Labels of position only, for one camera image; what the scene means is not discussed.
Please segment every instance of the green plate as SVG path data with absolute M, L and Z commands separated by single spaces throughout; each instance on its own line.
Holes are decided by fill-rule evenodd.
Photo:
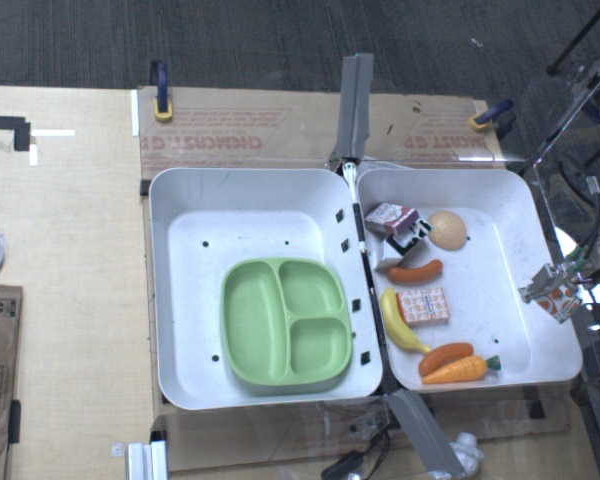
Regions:
M 251 384 L 320 382 L 349 363 L 344 292 L 321 263 L 293 258 L 238 263 L 225 275 L 221 304 L 226 357 Z

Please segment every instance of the yellow banana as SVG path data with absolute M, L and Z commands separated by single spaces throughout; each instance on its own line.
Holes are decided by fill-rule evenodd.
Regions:
M 393 291 L 393 288 L 389 287 L 382 292 L 380 296 L 380 309 L 382 310 L 384 328 L 391 341 L 405 350 L 416 350 L 423 354 L 431 350 L 431 347 L 422 344 L 400 316 L 396 292 Z

